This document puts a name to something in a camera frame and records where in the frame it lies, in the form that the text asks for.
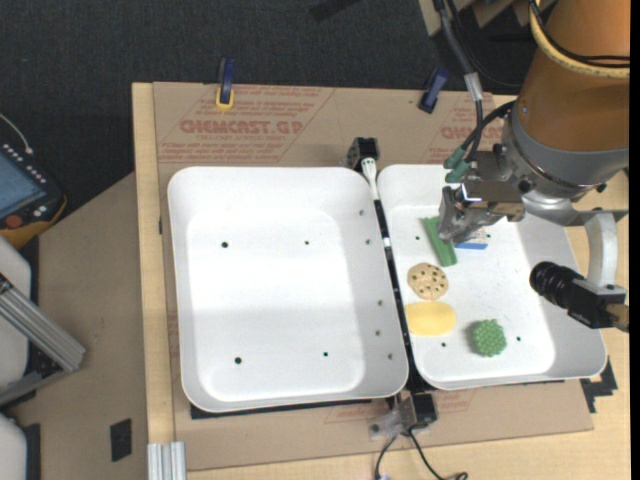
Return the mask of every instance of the empty white tray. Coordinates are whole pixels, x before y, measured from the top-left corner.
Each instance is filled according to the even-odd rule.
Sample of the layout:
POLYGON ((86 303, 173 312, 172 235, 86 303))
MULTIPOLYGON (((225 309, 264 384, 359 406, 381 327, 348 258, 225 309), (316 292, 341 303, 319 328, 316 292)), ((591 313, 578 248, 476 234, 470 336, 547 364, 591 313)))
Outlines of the empty white tray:
POLYGON ((189 167, 168 189, 182 383, 210 412, 386 397, 408 365, 364 179, 189 167))
MULTIPOLYGON (((445 171, 435 165, 393 165, 378 177, 404 304, 421 299, 407 283, 409 269, 438 265, 422 219, 438 215, 445 171)), ((548 260, 577 269, 565 230, 527 215, 488 227, 485 250, 456 249, 446 267, 449 289, 439 300, 453 307, 455 328, 445 336, 411 334, 420 375, 441 389, 548 381, 598 374, 606 363, 600 331, 587 328, 529 286, 531 269, 548 260), (469 331, 496 319, 507 347, 482 357, 472 351, 469 331)))

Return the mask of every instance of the green block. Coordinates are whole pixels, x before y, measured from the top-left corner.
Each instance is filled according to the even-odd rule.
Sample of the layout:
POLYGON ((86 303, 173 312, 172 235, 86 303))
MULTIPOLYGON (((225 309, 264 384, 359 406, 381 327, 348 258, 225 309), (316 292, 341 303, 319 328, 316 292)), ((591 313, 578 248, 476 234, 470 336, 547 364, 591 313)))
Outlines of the green block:
POLYGON ((438 256, 440 266, 450 267, 458 262, 458 258, 456 258, 456 251, 453 249, 453 243, 445 243, 440 240, 440 237, 438 236, 439 220, 440 217, 431 217, 423 219, 422 223, 425 231, 427 232, 427 236, 429 237, 429 241, 436 252, 436 256, 438 256))
POLYGON ((481 356, 492 357, 507 347, 502 327, 495 320, 482 320, 471 331, 473 347, 481 356))

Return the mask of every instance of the yellow cable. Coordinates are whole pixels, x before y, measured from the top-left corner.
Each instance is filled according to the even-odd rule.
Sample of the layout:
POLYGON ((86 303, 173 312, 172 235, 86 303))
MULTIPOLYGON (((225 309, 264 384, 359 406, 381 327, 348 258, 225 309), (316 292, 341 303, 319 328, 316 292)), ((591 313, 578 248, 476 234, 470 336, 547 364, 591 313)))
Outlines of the yellow cable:
MULTIPOLYGON (((540 7, 541 0, 534 0, 538 8, 540 7)), ((563 53, 559 52, 547 39, 544 32, 542 31, 542 27, 538 23, 538 19, 533 12, 533 8, 529 9, 529 21, 531 22, 531 32, 533 34, 536 43, 540 49, 553 61, 557 62, 561 66, 570 69, 571 71, 575 71, 577 73, 581 73, 583 75, 589 76, 597 76, 604 78, 629 78, 631 69, 630 68, 609 68, 609 67, 599 67, 599 66, 591 66, 589 64, 585 64, 583 62, 577 61, 570 57, 567 57, 563 53)))

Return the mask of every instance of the white plastic object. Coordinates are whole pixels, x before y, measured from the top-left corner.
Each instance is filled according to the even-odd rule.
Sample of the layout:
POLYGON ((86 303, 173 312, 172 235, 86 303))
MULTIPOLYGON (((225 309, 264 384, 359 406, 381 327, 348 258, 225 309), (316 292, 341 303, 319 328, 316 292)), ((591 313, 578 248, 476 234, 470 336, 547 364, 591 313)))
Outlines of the white plastic object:
MULTIPOLYGON (((393 165, 378 175, 393 255, 405 305, 420 302, 407 283, 409 269, 438 265, 422 225, 438 215, 445 170, 435 165, 393 165)), ((598 374, 606 364, 600 331, 567 316, 529 286, 531 269, 548 260, 577 270, 565 229, 527 215, 488 227, 484 250, 456 249, 458 262, 444 268, 449 289, 439 300, 453 307, 457 324, 445 336, 411 334, 420 375, 440 389, 549 381, 598 374), (474 323, 496 319, 507 347, 487 358, 473 352, 474 323)))
POLYGON ((26 480, 27 439, 24 432, 0 413, 0 477, 26 480))
MULTIPOLYGON (((0 272, 22 293, 31 291, 31 267, 13 246, 0 236, 0 272)), ((0 391, 22 378, 27 366, 29 340, 0 316, 0 391)))
POLYGON ((341 167, 188 167, 168 188, 185 394, 227 412, 407 379, 369 187, 341 167))

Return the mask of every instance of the brown cookie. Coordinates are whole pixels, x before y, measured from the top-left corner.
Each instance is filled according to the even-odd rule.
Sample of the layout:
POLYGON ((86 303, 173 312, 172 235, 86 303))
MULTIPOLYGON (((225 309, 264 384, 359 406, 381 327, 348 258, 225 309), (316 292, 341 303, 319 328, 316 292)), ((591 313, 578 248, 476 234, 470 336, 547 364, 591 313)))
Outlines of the brown cookie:
POLYGON ((436 300, 449 288, 449 281, 443 270, 429 263, 418 263, 411 267, 407 282, 418 297, 424 300, 436 300))

